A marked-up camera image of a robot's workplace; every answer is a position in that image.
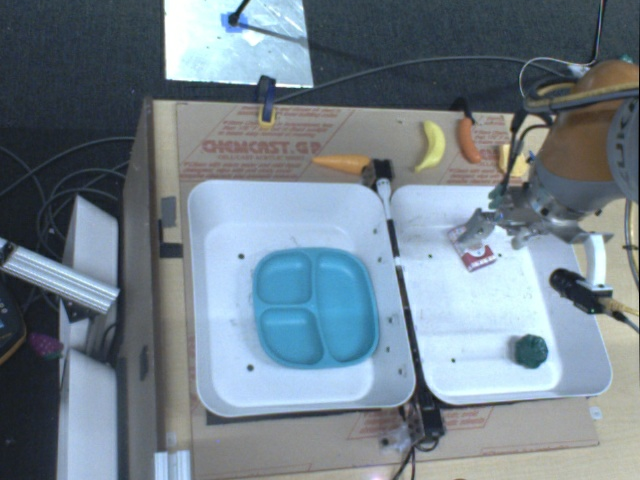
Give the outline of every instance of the blue plate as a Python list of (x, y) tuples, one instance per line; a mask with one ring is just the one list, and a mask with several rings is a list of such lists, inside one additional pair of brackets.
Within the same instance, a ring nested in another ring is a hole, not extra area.
[(364, 361), (378, 346), (378, 310), (363, 263), (328, 248), (273, 252), (253, 274), (260, 343), (293, 368), (335, 368)]

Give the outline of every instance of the white tray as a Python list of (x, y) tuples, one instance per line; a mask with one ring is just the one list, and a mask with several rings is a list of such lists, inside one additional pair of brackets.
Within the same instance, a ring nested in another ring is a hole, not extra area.
[[(379, 198), (359, 185), (207, 181), (188, 202), (202, 403), (228, 417), (396, 407), (413, 393), (415, 372)], [(380, 324), (376, 351), (343, 368), (301, 370), (262, 350), (252, 305), (252, 272), (268, 253), (333, 247), (366, 266)]]
[[(590, 396), (605, 391), (611, 365), (595, 317), (549, 285), (556, 268), (579, 272), (571, 246), (553, 236), (519, 251), (496, 228), (500, 257), (467, 272), (447, 231), (486, 207), (491, 187), (405, 186), (392, 198), (400, 256), (427, 385), (451, 404)], [(537, 369), (513, 360), (515, 340), (542, 336)]]

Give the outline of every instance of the silver square plate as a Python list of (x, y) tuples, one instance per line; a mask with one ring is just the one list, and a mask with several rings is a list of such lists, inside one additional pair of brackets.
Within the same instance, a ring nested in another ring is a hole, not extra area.
[(261, 75), (281, 87), (313, 87), (302, 0), (165, 0), (169, 80), (255, 85)]

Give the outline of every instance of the metal plate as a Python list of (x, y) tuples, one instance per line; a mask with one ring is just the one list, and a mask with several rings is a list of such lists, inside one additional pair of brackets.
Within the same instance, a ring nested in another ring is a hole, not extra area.
[(242, 0), (165, 0), (169, 80), (255, 85), (261, 75), (281, 87), (312, 87), (302, 0), (251, 0), (243, 28), (224, 15)]

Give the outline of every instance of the dark green object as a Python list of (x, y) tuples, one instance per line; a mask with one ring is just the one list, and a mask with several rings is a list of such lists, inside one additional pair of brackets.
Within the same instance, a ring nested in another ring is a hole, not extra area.
[(547, 360), (549, 349), (544, 338), (527, 334), (516, 341), (516, 363), (525, 368), (537, 368)]

